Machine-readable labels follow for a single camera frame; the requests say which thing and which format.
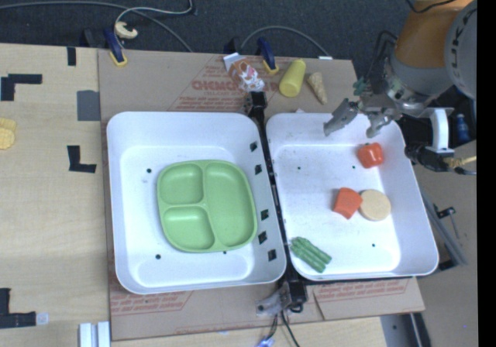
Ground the small blue bottle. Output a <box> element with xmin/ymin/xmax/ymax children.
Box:
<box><xmin>454</xmin><ymin>112</ymin><xmax>472</xmax><ymax>143</ymax></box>

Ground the beige round biscuit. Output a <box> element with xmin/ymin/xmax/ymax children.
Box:
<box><xmin>358</xmin><ymin>188</ymin><xmax>393</xmax><ymax>222</ymax></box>

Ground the orange wedge block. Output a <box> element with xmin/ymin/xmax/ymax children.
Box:
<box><xmin>331</xmin><ymin>187</ymin><xmax>363</xmax><ymax>221</ymax></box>

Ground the beige toy pastry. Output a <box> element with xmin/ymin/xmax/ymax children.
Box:
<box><xmin>113</xmin><ymin>20</ymin><xmax>139</xmax><ymax>40</ymax></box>

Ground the yellow corn cob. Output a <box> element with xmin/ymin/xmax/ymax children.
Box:
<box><xmin>0</xmin><ymin>117</ymin><xmax>18</xmax><ymax>151</ymax></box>

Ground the yellow squeeze bottle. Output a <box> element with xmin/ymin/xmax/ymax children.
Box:
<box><xmin>277</xmin><ymin>58</ymin><xmax>308</xmax><ymax>99</ymax></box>

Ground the orange and white carton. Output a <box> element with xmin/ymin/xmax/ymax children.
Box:
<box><xmin>222</xmin><ymin>52</ymin><xmax>266</xmax><ymax>93</ymax></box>

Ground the orange bell pepper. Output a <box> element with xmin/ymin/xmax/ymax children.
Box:
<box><xmin>356</xmin><ymin>142</ymin><xmax>385</xmax><ymax>170</ymax></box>

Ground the black cylinder on white bracket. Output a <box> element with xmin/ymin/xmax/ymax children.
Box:
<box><xmin>402</xmin><ymin>106</ymin><xmax>456</xmax><ymax>173</ymax></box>

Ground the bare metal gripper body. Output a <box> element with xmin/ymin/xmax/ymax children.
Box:
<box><xmin>358</xmin><ymin>80</ymin><xmax>428</xmax><ymax>121</ymax></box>

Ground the brown cardboard board red print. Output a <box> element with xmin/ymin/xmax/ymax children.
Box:
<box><xmin>96</xmin><ymin>49</ymin><xmax>426</xmax><ymax>342</ymax></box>

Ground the white plastic tray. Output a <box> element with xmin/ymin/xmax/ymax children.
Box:
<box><xmin>105</xmin><ymin>111</ymin><xmax>288</xmax><ymax>295</ymax></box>
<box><xmin>265</xmin><ymin>112</ymin><xmax>440</xmax><ymax>282</ymax></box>

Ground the green divided plate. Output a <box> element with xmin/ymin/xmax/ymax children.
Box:
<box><xmin>156</xmin><ymin>159</ymin><xmax>259</xmax><ymax>254</ymax></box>

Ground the beige ice cream cone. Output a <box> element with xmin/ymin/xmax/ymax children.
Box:
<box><xmin>306</xmin><ymin>71</ymin><xmax>329</xmax><ymax>106</ymax></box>

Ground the green asparagus bundle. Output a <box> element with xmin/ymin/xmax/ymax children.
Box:
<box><xmin>289</xmin><ymin>235</ymin><xmax>333</xmax><ymax>274</ymax></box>

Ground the black block with thin wires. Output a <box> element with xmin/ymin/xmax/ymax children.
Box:
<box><xmin>284</xmin><ymin>279</ymin><xmax>309</xmax><ymax>314</ymax></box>
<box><xmin>244</xmin><ymin>91</ymin><xmax>269</xmax><ymax>119</ymax></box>

